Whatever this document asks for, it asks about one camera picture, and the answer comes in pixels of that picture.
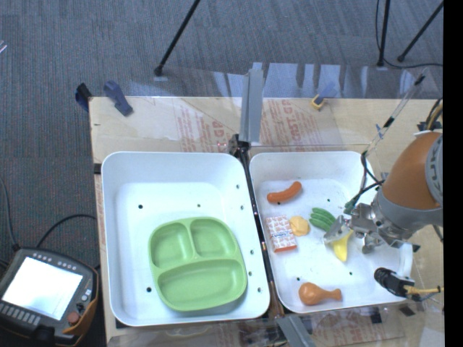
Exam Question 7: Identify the white plastic tray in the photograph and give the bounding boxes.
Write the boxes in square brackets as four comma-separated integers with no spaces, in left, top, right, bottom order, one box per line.
[249,150,415,314]
[101,151,271,327]

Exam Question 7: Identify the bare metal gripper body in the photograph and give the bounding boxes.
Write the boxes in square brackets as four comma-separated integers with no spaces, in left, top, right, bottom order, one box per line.
[349,202,421,253]

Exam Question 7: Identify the green pea pods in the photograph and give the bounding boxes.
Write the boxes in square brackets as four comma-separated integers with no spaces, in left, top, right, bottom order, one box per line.
[309,207,337,233]

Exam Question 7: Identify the orange sausage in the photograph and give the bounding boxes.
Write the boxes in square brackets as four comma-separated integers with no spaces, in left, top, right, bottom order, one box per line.
[266,181,303,205]

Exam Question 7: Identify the brown cardboard board red print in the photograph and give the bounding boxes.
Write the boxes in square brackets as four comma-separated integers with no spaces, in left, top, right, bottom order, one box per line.
[88,95,444,347]

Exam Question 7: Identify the black block with thin wires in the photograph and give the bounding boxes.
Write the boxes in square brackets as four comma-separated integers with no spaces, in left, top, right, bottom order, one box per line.
[228,134,251,155]

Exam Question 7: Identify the black tripod stand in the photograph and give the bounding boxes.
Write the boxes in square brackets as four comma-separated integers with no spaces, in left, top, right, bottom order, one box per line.
[153,0,211,77]
[375,0,444,67]

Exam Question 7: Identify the yellow banana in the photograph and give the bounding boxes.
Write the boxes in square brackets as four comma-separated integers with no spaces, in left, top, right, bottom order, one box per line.
[327,229,354,263]

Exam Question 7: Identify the orange and white carton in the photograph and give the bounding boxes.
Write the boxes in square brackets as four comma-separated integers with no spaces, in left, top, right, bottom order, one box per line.
[265,215,299,254]

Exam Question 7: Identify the yellow biscuit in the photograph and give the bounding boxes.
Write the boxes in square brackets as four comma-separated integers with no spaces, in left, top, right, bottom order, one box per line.
[289,215,311,237]

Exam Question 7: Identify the black cylinder on white bracket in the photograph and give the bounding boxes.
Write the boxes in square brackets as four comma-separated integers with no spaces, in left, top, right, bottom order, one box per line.
[373,267,416,298]

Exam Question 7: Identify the green divided plate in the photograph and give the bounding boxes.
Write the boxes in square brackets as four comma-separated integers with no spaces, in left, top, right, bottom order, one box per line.
[148,216,249,312]

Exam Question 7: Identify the orange chicken drumstick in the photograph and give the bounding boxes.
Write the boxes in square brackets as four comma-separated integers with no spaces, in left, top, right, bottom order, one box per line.
[298,282,343,307]

